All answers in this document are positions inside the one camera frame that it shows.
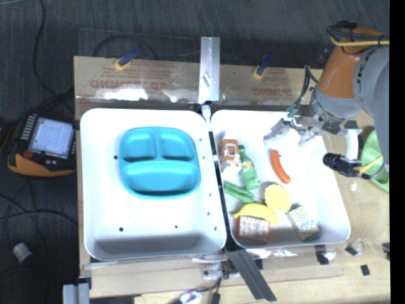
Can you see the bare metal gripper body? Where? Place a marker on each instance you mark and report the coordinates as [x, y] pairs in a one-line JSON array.
[[316, 123]]

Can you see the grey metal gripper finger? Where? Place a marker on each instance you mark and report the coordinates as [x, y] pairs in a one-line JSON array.
[[307, 138], [278, 131]]

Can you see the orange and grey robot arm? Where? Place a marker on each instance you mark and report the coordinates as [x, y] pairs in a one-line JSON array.
[[368, 84]]

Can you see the orange sausage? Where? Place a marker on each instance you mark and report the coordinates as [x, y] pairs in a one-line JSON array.
[[280, 168]]

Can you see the white plastic tray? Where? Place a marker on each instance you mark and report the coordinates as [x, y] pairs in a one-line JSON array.
[[316, 182], [152, 226]]

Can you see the green plastic bottle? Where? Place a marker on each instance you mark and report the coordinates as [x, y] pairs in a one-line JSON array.
[[249, 173]]

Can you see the orange and white carton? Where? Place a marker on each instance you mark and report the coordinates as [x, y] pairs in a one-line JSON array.
[[229, 155]]

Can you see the yellow round biscuit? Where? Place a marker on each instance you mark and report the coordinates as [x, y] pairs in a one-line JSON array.
[[277, 198]]

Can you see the green pea pods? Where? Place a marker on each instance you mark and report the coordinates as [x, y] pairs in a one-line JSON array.
[[239, 192]]

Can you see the yellow banana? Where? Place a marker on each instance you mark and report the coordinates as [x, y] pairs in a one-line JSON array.
[[257, 211]]

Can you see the white patterned carton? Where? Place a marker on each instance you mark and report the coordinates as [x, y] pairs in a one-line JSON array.
[[302, 223]]

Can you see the blue divided plate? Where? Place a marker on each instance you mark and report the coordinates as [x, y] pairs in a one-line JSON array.
[[158, 176]]

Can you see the brown cardboard board red print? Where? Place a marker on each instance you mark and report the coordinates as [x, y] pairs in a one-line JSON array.
[[360, 258]]

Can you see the grey metal can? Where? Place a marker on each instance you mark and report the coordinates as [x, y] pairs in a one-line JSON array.
[[22, 252]]

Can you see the black cylinder on white bracket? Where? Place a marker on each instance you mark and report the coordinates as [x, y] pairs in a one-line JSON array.
[[341, 163]]

